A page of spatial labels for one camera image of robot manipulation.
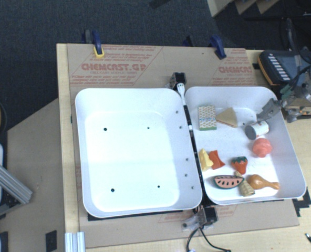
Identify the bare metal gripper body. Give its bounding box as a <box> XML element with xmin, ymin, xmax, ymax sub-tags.
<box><xmin>280</xmin><ymin>92</ymin><xmax>311</xmax><ymax>123</ymax></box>

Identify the white can with grey lid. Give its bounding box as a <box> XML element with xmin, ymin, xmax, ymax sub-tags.
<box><xmin>244</xmin><ymin>120</ymin><xmax>270</xmax><ymax>141</ymax></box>

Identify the beige triangular sandwich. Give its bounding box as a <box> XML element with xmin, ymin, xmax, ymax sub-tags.
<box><xmin>215</xmin><ymin>107</ymin><xmax>239</xmax><ymax>129</ymax></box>

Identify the white plastic tray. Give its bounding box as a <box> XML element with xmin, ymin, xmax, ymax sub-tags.
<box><xmin>184</xmin><ymin>86</ymin><xmax>307</xmax><ymax>206</ymax></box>
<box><xmin>74</xmin><ymin>88</ymin><xmax>203</xmax><ymax>218</ymax></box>

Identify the red strawberry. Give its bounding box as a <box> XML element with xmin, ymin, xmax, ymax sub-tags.
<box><xmin>231</xmin><ymin>156</ymin><xmax>249</xmax><ymax>175</ymax></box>

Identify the green patterned carton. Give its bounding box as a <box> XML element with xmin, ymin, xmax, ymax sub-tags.
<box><xmin>198</xmin><ymin>105</ymin><xmax>218</xmax><ymax>131</ymax></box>

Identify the brown chicken drumstick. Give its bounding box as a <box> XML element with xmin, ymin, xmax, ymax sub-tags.
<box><xmin>246</xmin><ymin>174</ymin><xmax>281</xmax><ymax>191</ymax></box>

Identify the orange red toy food piece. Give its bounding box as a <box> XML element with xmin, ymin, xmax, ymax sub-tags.
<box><xmin>208</xmin><ymin>150</ymin><xmax>226</xmax><ymax>171</ymax></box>

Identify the beige ice cream cone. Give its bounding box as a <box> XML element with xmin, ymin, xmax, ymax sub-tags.
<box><xmin>234</xmin><ymin>171</ymin><xmax>256</xmax><ymax>197</ymax></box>

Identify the yellow cheese wedge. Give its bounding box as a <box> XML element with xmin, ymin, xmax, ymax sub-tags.
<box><xmin>198</xmin><ymin>148</ymin><xmax>214</xmax><ymax>171</ymax></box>

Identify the watermelon slice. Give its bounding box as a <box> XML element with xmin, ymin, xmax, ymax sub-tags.
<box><xmin>212</xmin><ymin>175</ymin><xmax>245</xmax><ymax>190</ymax></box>

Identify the thin black and white rod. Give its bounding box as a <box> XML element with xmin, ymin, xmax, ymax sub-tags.
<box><xmin>177</xmin><ymin>83</ymin><xmax>206</xmax><ymax>207</ymax></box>

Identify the brown cardboard board red print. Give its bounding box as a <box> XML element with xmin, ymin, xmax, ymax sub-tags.
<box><xmin>66</xmin><ymin>44</ymin><xmax>301</xmax><ymax>249</ymax></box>

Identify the black block with thin wires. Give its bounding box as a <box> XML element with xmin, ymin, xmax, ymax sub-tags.
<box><xmin>170</xmin><ymin>71</ymin><xmax>187</xmax><ymax>88</ymax></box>
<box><xmin>181</xmin><ymin>206</ymin><xmax>219</xmax><ymax>232</ymax></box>

